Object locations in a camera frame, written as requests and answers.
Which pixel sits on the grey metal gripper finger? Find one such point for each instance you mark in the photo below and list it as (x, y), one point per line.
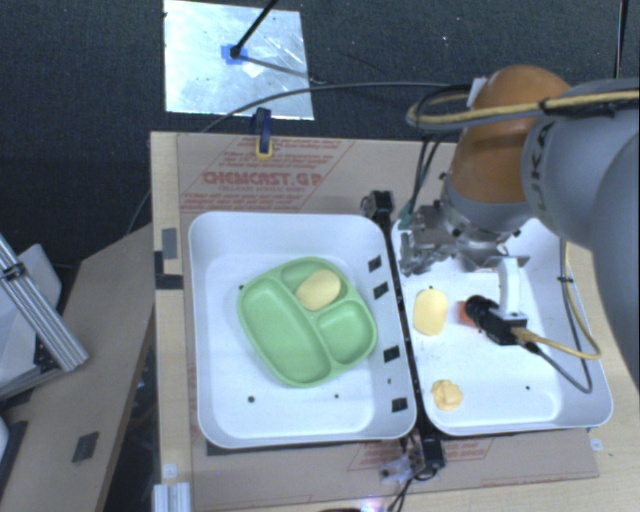
(407, 252)
(430, 257)

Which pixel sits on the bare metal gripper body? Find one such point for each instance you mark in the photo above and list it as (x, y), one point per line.
(440, 227)

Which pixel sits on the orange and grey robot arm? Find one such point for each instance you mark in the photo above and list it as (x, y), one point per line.
(575, 190)

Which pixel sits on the yellow oval toy bread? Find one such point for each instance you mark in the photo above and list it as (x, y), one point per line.
(430, 312)
(318, 290)

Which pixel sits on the orange toy food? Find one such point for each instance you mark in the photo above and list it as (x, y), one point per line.
(463, 312)

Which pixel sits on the thin black rod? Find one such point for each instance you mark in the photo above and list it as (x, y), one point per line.
(406, 330)

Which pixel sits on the yellow lumpy toy food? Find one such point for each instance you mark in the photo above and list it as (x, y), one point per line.
(446, 395)

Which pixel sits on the white plastic tray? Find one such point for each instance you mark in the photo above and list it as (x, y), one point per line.
(500, 380)
(235, 400)

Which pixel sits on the brown cardboard board red print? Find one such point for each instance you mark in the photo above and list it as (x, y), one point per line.
(280, 175)

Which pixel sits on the green divided plate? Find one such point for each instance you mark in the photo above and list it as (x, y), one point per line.
(280, 330)

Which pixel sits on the black cylinder on white bracket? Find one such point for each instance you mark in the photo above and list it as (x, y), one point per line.
(492, 315)

